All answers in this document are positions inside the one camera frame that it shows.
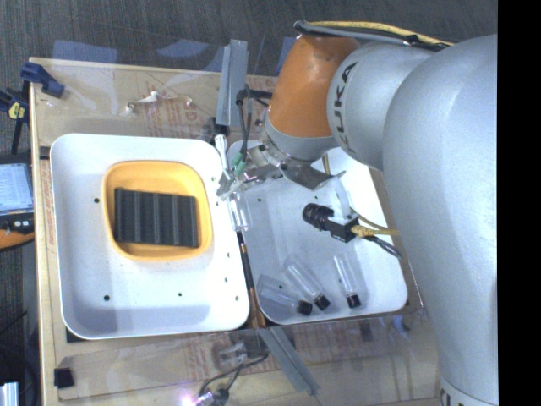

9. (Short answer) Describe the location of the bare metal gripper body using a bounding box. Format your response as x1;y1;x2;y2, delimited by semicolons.
243;143;298;184

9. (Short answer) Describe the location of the clear plastic bottle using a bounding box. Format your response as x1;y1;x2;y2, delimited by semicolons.
229;191;254;233
256;273;314;317
332;252;363;310
281;253;332;312

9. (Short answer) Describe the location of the orange square bowl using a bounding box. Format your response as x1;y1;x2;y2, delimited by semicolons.
101;160;214;263

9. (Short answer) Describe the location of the white plastic tray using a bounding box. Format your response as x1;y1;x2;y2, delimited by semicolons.
49;132;251;341
227;140;410;326

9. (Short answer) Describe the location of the black ribbed block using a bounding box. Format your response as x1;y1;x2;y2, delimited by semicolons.
113;187;200;250

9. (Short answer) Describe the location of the thin black and white rod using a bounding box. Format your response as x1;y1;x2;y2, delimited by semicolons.
214;134;267;329

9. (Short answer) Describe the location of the white curved plastic strip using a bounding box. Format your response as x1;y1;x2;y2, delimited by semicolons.
125;90;194;116

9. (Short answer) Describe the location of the brown cardboard board red print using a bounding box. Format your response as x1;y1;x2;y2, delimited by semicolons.
28;56;426;402

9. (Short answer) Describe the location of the black cylinder on white bracket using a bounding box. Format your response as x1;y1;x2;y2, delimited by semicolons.
302;175;360;244

